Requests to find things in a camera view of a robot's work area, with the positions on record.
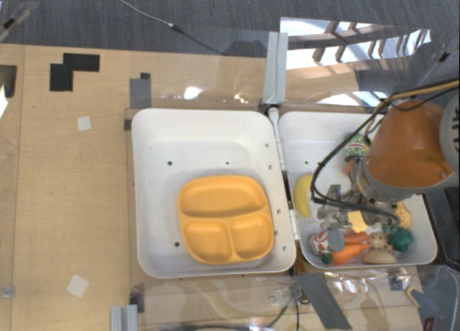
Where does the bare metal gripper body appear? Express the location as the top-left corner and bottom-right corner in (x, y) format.
(337, 160), (375, 216)

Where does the pale yellow block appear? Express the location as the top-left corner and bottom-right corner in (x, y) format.
(345, 210), (368, 233)

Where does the orange and white can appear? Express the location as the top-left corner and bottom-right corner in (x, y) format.
(308, 229), (346, 256)

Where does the small orange carrot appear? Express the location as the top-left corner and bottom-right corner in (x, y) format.
(342, 231), (369, 246)

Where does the yellow banana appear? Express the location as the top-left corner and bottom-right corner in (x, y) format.
(293, 174), (315, 219)

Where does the large orange carrot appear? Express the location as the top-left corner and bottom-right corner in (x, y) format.
(320, 243), (372, 266)

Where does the green and white can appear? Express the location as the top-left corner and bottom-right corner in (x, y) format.
(344, 133), (370, 162)

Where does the brown biscuit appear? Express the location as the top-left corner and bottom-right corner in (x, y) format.
(367, 231), (395, 253)

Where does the yellow corn cob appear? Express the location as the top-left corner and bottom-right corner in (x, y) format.
(392, 201), (412, 230)

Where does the white plastic tray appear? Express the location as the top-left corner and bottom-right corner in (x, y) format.
(130, 108), (298, 280)
(277, 111), (439, 271)

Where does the beige bread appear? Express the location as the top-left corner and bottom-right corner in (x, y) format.
(361, 249), (398, 266)

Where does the green broccoli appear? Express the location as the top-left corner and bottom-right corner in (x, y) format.
(381, 223), (415, 253)

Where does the thin black and white rod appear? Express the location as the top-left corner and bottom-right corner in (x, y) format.
(267, 106), (301, 241)

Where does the orange divided plate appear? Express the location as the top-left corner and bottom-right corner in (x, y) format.
(177, 174), (276, 266)

